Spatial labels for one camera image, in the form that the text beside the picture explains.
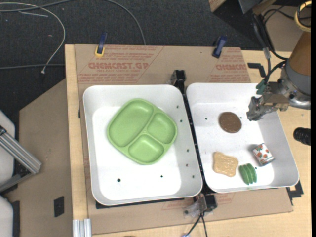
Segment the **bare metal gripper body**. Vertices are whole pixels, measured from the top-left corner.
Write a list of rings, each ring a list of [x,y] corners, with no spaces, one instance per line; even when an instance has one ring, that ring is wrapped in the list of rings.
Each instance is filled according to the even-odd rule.
[[[296,86],[287,76],[269,82],[262,94],[261,104],[286,111],[288,107],[310,110],[310,94]]]

